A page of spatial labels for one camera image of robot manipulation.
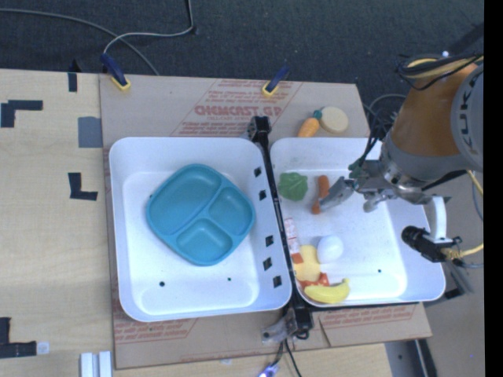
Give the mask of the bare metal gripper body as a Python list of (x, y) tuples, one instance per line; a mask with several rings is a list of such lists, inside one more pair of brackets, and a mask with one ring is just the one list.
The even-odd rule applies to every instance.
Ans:
[(387, 159), (357, 160), (352, 164), (354, 190), (365, 192), (391, 191), (392, 199), (403, 199), (413, 205), (425, 205), (432, 197), (423, 192), (425, 181), (404, 173), (393, 161)]

